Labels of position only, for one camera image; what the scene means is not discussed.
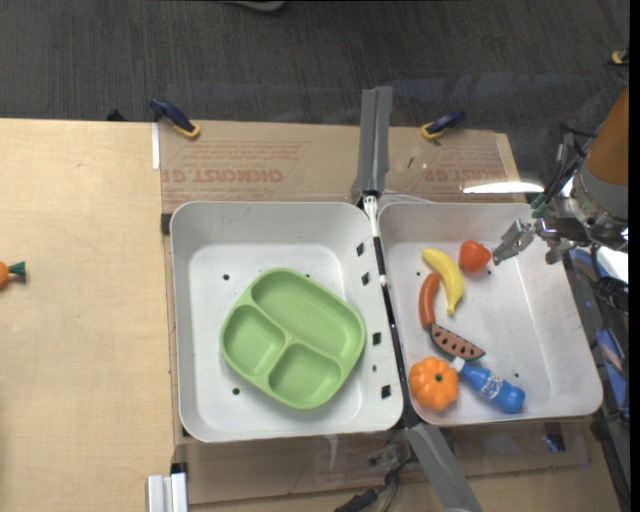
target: toy bottle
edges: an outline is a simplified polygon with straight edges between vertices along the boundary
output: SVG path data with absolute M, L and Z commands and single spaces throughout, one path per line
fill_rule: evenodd
M 451 366 L 480 396 L 495 402 L 503 411 L 514 414 L 522 408 L 526 396 L 522 388 L 507 382 L 488 368 L 470 365 L 459 357 L 453 360 Z

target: watermelon slice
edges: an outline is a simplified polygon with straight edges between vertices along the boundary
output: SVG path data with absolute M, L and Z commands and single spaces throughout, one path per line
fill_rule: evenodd
M 429 326 L 431 341 L 438 349 L 453 357 L 459 357 L 465 361 L 473 361 L 481 358 L 485 351 L 457 334 L 439 326 L 435 322 Z

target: orange pumpkin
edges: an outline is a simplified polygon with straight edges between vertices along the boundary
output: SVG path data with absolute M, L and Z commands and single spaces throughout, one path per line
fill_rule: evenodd
M 441 410 L 458 398 L 458 374 L 446 361 L 426 357 L 411 367 L 409 389 L 420 405 Z

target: green divided plate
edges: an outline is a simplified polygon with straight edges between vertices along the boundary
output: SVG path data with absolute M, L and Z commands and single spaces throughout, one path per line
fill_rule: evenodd
M 227 363 L 296 409 L 331 399 L 353 370 L 364 343 L 364 322 L 349 304 L 284 268 L 260 274 L 220 331 Z

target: orange toy carrot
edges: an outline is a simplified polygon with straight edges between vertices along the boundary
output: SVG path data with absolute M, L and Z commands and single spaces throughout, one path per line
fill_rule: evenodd
M 9 280 L 9 274 L 14 274 L 16 276 L 26 275 L 24 261 L 11 266 L 0 261 L 0 286 Z

